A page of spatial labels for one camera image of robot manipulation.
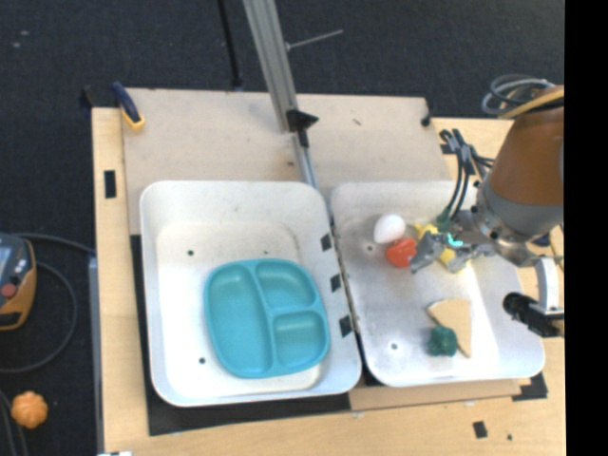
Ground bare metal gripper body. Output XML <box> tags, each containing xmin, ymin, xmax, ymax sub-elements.
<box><xmin>445</xmin><ymin>208</ymin><xmax>548</xmax><ymax>269</ymax></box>

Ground yellow toy block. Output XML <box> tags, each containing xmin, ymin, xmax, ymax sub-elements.
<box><xmin>411</xmin><ymin>222</ymin><xmax>458</xmax><ymax>269</ymax></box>

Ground red toy pepper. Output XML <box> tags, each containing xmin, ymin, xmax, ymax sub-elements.
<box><xmin>385</xmin><ymin>237</ymin><xmax>420</xmax><ymax>270</ymax></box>

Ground white egg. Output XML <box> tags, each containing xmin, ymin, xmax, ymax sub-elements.
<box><xmin>372</xmin><ymin>213</ymin><xmax>408</xmax><ymax>246</ymax></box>

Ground tan pizza slice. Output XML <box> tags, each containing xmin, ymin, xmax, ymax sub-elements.
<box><xmin>425</xmin><ymin>297</ymin><xmax>474</xmax><ymax>359</ymax></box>

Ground white plastic tray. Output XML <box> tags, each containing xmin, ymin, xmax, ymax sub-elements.
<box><xmin>138</xmin><ymin>179</ymin><xmax>364</xmax><ymax>409</ymax></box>
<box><xmin>328</xmin><ymin>179</ymin><xmax>547</xmax><ymax>390</ymax></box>

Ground green broccoli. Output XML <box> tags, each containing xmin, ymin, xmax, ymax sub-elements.
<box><xmin>426</xmin><ymin>326</ymin><xmax>459</xmax><ymax>358</ymax></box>

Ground thin black and white rod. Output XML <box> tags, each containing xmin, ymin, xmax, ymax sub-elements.
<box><xmin>293</xmin><ymin>130</ymin><xmax>368</xmax><ymax>368</ymax></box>

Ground blue divided plate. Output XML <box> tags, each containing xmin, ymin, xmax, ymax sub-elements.
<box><xmin>202</xmin><ymin>257</ymin><xmax>332</xmax><ymax>380</ymax></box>

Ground pale wood board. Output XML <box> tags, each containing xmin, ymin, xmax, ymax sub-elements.
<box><xmin>121</xmin><ymin>87</ymin><xmax>536</xmax><ymax>412</ymax></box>

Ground orange toy pumpkin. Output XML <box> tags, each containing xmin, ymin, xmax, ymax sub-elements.
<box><xmin>9</xmin><ymin>389</ymin><xmax>50</xmax><ymax>430</ymax></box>

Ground black cylinder on white bracket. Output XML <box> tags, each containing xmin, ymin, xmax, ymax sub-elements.
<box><xmin>502</xmin><ymin>256</ymin><xmax>565</xmax><ymax>339</ymax></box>

